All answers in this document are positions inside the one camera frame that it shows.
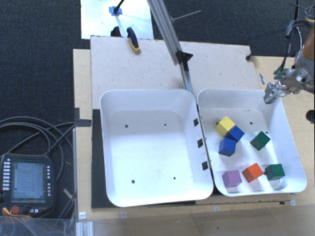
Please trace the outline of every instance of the emergency stop button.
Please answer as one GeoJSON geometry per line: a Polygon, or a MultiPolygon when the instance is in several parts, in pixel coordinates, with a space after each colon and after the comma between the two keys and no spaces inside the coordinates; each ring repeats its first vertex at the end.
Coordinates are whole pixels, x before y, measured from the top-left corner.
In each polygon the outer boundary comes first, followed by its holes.
{"type": "Polygon", "coordinates": [[[12,208],[11,208],[11,213],[12,213],[13,215],[18,214],[19,212],[20,212],[20,208],[19,208],[18,206],[12,206],[12,208]]]}

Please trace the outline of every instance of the block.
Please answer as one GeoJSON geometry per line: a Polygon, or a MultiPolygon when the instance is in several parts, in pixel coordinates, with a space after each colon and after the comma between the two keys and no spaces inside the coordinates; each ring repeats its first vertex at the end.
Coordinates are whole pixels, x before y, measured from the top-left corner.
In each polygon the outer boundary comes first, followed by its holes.
{"type": "Polygon", "coordinates": [[[254,139],[251,140],[253,145],[258,151],[261,150],[270,141],[270,138],[264,133],[260,132],[254,139]]]}
{"type": "Polygon", "coordinates": [[[285,176],[282,164],[271,164],[265,169],[269,181],[278,180],[285,176]]]}
{"type": "Polygon", "coordinates": [[[244,132],[238,127],[234,126],[232,129],[226,134],[226,138],[232,139],[236,142],[238,142],[242,136],[244,136],[244,132]]]}
{"type": "Polygon", "coordinates": [[[262,169],[257,163],[254,163],[253,165],[250,165],[246,169],[242,171],[244,177],[246,178],[247,182],[250,183],[254,179],[260,177],[264,174],[262,169]]]}
{"type": "Polygon", "coordinates": [[[227,171],[222,175],[223,183],[226,188],[235,187],[239,185],[241,180],[241,175],[238,170],[227,171]]]}
{"type": "Polygon", "coordinates": [[[224,138],[220,142],[219,154],[231,156],[235,152],[236,141],[228,138],[224,138]]]}
{"type": "Polygon", "coordinates": [[[229,118],[224,117],[216,126],[216,130],[223,136],[225,136],[232,127],[235,126],[235,123],[229,118]]]}

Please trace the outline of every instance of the green cube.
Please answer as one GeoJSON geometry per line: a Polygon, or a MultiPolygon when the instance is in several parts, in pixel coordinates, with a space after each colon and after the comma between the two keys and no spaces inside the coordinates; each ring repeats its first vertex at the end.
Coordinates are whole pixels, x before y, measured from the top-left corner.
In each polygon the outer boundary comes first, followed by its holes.
{"type": "Polygon", "coordinates": [[[265,169],[265,174],[269,181],[278,180],[285,176],[282,164],[271,164],[265,169]]]}
{"type": "Polygon", "coordinates": [[[269,141],[270,141],[270,138],[264,132],[261,131],[254,139],[252,139],[251,145],[253,145],[259,151],[269,141]]]}

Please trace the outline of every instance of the orange block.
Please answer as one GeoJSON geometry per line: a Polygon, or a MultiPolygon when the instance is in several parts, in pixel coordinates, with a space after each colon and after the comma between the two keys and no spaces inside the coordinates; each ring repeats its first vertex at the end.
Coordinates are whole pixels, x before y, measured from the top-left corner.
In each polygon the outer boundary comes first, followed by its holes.
{"type": "Polygon", "coordinates": [[[253,165],[247,167],[242,171],[242,173],[246,180],[248,181],[248,183],[264,174],[264,172],[261,170],[260,166],[257,163],[254,163],[253,165]]]}

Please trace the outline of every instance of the yellow cube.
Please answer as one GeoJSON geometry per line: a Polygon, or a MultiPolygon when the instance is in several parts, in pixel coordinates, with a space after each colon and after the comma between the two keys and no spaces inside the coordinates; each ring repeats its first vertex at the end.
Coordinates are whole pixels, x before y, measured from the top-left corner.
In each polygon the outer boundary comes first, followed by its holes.
{"type": "Polygon", "coordinates": [[[217,124],[216,130],[219,131],[221,135],[225,136],[234,126],[235,123],[226,116],[217,124]]]}

